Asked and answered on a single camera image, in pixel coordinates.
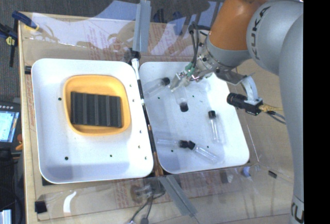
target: black cap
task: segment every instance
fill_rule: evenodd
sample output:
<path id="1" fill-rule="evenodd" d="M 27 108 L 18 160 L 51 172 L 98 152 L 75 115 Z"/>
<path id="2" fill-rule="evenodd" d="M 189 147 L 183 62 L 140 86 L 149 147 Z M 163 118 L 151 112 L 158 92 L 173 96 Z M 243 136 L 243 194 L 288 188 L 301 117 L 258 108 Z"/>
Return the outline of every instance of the black cap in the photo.
<path id="1" fill-rule="evenodd" d="M 215 111 L 209 111 L 208 112 L 208 117 L 210 118 L 210 119 L 214 119 L 214 118 L 216 118 L 217 116 L 216 116 L 216 112 Z"/>
<path id="2" fill-rule="evenodd" d="M 188 141 L 180 140 L 179 141 L 179 147 L 180 148 L 187 148 L 188 147 Z"/>
<path id="3" fill-rule="evenodd" d="M 188 142 L 188 148 L 189 148 L 190 150 L 192 150 L 193 148 L 195 148 L 195 145 L 196 145 L 196 143 L 194 143 L 194 142 L 192 142 L 192 141 L 189 141 L 189 142 Z"/>
<path id="4" fill-rule="evenodd" d="M 162 78 L 161 80 L 165 83 L 165 86 L 167 86 L 171 82 L 169 78 Z"/>
<path id="5" fill-rule="evenodd" d="M 189 109 L 188 109 L 188 104 L 186 103 L 186 102 L 182 102 L 182 103 L 180 103 L 180 110 L 182 111 L 182 112 L 186 112 L 186 111 L 188 111 Z"/>

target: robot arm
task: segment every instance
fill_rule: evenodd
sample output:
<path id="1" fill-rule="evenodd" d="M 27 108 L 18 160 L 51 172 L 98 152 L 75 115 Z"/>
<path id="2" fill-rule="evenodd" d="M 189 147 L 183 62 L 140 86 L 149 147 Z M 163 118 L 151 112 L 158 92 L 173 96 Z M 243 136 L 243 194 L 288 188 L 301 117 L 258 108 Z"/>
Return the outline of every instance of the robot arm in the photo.
<path id="1" fill-rule="evenodd" d="M 262 98 L 252 77 L 233 69 L 252 58 L 279 76 L 294 167 L 290 223 L 304 223 L 303 0 L 225 0 L 200 53 L 197 49 L 192 62 L 173 78 L 171 91 L 214 73 L 242 84 L 247 97 L 230 93 L 227 102 L 257 115 Z"/>

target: white tray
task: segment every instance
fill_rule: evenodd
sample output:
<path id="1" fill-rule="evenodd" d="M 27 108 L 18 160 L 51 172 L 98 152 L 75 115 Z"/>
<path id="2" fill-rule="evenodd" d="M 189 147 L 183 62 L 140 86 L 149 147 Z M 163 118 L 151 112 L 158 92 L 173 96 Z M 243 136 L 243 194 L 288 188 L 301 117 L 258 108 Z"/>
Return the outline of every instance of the white tray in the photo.
<path id="1" fill-rule="evenodd" d="M 140 67 L 142 87 L 156 78 L 169 77 L 184 70 L 187 62 L 147 62 Z M 242 127 L 236 110 L 226 102 L 229 94 L 227 83 L 215 75 L 186 87 L 187 112 L 179 109 L 169 89 L 159 95 L 145 99 L 145 104 L 154 134 L 159 162 L 171 173 L 187 173 L 245 164 L 250 157 Z M 208 111 L 215 110 L 224 143 L 211 139 Z M 216 154 L 218 162 L 212 164 L 201 159 L 189 149 L 170 148 L 157 145 L 157 139 L 191 140 Z"/>
<path id="2" fill-rule="evenodd" d="M 123 62 L 40 59 L 32 66 L 41 175 L 51 183 L 145 177 L 153 157 L 133 68 Z M 124 85 L 131 123 L 111 136 L 83 136 L 67 123 L 63 85 L 75 75 L 109 75 Z"/>

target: screen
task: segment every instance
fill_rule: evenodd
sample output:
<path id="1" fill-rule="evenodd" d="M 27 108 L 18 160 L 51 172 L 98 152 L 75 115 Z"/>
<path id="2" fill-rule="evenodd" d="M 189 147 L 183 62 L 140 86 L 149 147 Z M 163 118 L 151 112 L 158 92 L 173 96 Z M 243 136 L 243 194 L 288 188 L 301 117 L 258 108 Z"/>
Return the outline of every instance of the screen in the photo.
<path id="1" fill-rule="evenodd" d="M 12 142 L 19 115 L 19 112 L 0 111 L 0 142 Z"/>

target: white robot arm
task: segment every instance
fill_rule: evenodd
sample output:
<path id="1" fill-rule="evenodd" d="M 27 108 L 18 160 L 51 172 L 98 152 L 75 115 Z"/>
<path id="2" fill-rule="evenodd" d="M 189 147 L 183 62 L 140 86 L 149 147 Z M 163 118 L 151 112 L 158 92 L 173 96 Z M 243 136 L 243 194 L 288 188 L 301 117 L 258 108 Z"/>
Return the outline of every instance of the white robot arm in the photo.
<path id="1" fill-rule="evenodd" d="M 170 89 L 175 91 L 179 86 L 188 86 L 214 73 L 228 83 L 241 83 L 246 88 L 248 97 L 230 93 L 229 104 L 258 115 L 262 99 L 254 93 L 253 80 L 232 71 L 250 58 L 279 76 L 294 167 L 290 224 L 302 224 L 303 0 L 225 0 L 203 49 L 195 53 L 185 70 L 175 75 Z"/>

